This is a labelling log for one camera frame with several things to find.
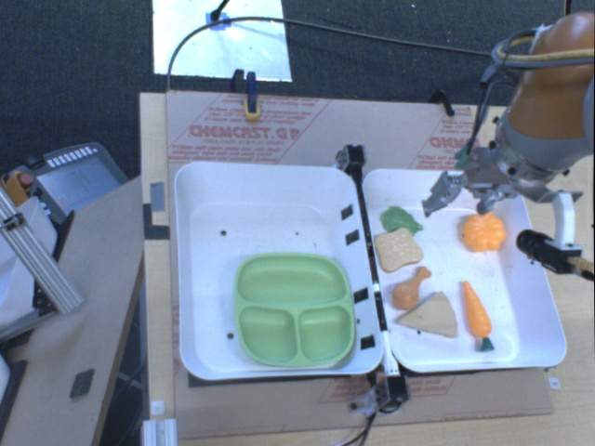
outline orange pumpkin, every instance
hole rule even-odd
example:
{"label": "orange pumpkin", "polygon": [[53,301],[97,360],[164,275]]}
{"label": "orange pumpkin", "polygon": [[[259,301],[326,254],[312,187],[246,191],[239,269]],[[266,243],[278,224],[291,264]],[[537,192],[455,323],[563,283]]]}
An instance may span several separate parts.
{"label": "orange pumpkin", "polygon": [[504,223],[492,212],[471,215],[463,225],[463,241],[473,251],[497,251],[504,240]]}

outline black carpet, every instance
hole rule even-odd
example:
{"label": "black carpet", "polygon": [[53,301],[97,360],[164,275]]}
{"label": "black carpet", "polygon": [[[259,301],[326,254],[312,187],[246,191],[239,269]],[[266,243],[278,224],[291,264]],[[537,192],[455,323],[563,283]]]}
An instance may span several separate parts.
{"label": "black carpet", "polygon": [[[573,0],[573,11],[594,0]],[[550,23],[563,0],[282,0],[287,18],[417,42],[489,51],[509,34]],[[142,91],[152,73],[152,0],[0,0],[0,172],[26,155],[97,141],[139,173]],[[271,94],[426,101],[444,89],[475,103],[488,59],[289,28],[294,82]],[[228,81],[176,78],[177,88],[229,90]],[[509,94],[496,94],[505,104]]]}

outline toy carrot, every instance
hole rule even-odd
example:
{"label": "toy carrot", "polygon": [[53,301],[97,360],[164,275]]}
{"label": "toy carrot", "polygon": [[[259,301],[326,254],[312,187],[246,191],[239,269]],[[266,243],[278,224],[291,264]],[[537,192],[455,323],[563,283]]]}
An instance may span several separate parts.
{"label": "toy carrot", "polygon": [[492,345],[492,341],[488,337],[492,332],[492,322],[483,307],[482,301],[467,281],[463,281],[463,293],[471,333],[482,340],[480,351],[494,350],[494,345]]}

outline green divided plate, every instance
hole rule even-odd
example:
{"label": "green divided plate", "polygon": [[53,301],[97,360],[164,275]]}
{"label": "green divided plate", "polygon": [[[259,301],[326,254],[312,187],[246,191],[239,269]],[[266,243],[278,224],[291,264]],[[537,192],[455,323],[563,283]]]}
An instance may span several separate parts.
{"label": "green divided plate", "polygon": [[275,366],[340,361],[355,335],[349,281],[328,257],[250,256],[235,273],[235,324],[246,353]]}

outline toy bread slice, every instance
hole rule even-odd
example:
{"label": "toy bread slice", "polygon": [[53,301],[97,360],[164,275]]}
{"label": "toy bread slice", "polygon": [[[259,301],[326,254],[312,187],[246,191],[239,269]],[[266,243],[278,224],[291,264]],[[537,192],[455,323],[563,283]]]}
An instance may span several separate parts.
{"label": "toy bread slice", "polygon": [[433,294],[397,319],[397,323],[424,332],[456,337],[455,312],[443,292]]}
{"label": "toy bread slice", "polygon": [[374,239],[378,262],[387,272],[396,271],[406,264],[416,263],[423,254],[407,228],[392,233],[383,233]]}

